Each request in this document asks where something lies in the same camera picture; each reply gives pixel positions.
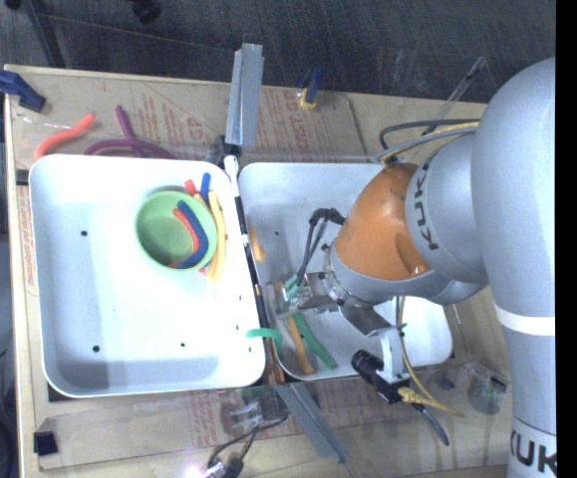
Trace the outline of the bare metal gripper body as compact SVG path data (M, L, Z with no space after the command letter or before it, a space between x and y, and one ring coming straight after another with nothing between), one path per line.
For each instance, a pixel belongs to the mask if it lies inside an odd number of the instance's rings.
M332 271L306 273L299 283L296 307L300 311L333 310L343 307L351 296Z

